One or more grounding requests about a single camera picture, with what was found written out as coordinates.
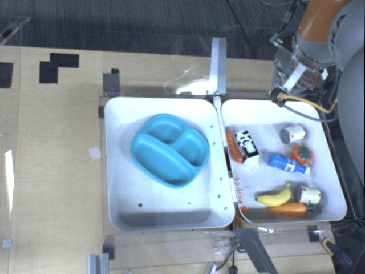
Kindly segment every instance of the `banana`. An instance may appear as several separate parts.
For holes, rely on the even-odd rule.
[[[287,183],[285,189],[280,193],[276,195],[261,195],[257,198],[257,201],[269,207],[285,204],[291,197],[290,187],[291,183]]]

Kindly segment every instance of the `black floor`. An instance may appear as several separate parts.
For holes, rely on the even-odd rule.
[[[226,0],[0,0],[0,29],[25,16],[24,46],[203,56],[212,37],[225,37],[228,57],[272,59],[268,40],[293,0],[228,1],[242,27]]]

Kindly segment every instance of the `bottle cap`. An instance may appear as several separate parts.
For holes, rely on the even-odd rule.
[[[306,166],[306,170],[304,171],[304,173],[307,175],[310,173],[310,167]]]
[[[306,204],[307,206],[307,210],[310,212],[314,212],[315,210],[315,205],[314,204]]]

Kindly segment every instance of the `tomato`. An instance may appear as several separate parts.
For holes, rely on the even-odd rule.
[[[312,159],[312,152],[304,145],[297,145],[291,152],[291,158],[295,159],[301,166],[304,166]]]

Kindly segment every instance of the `wooden surface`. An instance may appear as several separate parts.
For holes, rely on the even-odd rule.
[[[146,90],[164,92],[166,82],[170,82],[165,85],[169,91],[179,82],[208,78],[210,59],[25,47],[11,58],[15,48],[1,47],[4,51],[21,66],[21,86],[11,231],[9,226],[1,230],[2,238],[10,237],[13,244],[10,251],[0,251],[0,273],[6,273],[8,254],[11,274],[85,273],[87,255],[100,254],[107,238],[103,232],[102,167],[100,159],[93,160],[89,153],[90,148],[100,148],[102,73],[120,69],[123,90],[148,85]],[[58,84],[39,84],[39,61],[49,61],[50,52],[79,54],[79,68],[59,68]],[[0,54],[5,62],[4,53]],[[269,61],[229,59],[228,90],[267,91],[272,72]],[[2,107],[17,109],[17,100],[11,96],[16,87],[0,90]],[[1,198],[4,185],[1,183]],[[0,213],[2,226],[10,225],[6,212]],[[323,226],[330,235],[329,227]],[[134,274],[204,273],[209,261],[222,260],[212,253],[211,239],[204,233],[194,233],[202,240],[190,234],[191,243],[186,232],[157,233],[164,235],[158,241],[166,241],[157,244],[153,235],[123,235],[112,229],[108,232],[108,228],[105,232],[114,241],[121,239],[118,246],[125,254],[122,260],[111,261],[114,274],[122,274],[125,268]],[[279,272],[334,273],[331,258],[319,243],[303,239],[266,241]],[[237,259],[240,273],[254,273],[246,254]]]

